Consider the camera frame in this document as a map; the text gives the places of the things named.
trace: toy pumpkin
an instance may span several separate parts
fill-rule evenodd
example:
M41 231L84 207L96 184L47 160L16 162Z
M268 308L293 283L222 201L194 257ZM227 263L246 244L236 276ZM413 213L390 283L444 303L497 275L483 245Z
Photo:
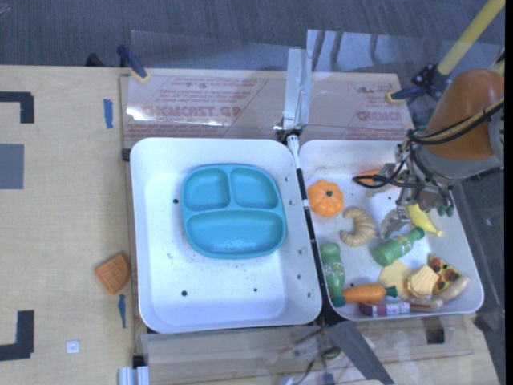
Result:
M310 208L325 217L332 217L344 209L344 196L335 183L319 180L307 189Z

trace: green bottle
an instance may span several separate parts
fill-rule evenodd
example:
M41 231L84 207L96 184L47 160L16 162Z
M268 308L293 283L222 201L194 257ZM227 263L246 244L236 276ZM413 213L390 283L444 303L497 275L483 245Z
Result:
M403 235L397 235L373 251L374 260L381 266L388 266L404 254L409 253L414 247L414 242L424 238L424 235L424 230L420 227L415 227Z
M345 298L342 295L345 282L345 271L340 257L340 247L335 242L325 242L320 247L322 268L329 296L334 306L344 306Z

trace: blue plate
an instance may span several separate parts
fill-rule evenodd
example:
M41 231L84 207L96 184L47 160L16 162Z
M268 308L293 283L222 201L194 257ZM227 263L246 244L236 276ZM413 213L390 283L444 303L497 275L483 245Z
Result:
M189 243L207 257L259 257L274 252L285 239L276 183L251 165L194 169L182 183L181 208Z

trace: yellow banana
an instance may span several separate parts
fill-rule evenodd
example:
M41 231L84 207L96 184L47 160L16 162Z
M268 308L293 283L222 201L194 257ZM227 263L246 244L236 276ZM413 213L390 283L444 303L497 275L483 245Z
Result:
M442 231L433 225L427 213L422 211L418 204L408 205L406 210L408 211L410 219L416 226L422 228L424 231L436 234L438 237L442 235Z

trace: gray square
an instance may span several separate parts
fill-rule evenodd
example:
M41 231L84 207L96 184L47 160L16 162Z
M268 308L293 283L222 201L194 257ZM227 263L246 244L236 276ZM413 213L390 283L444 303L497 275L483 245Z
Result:
M0 189L23 189L24 144L0 144Z

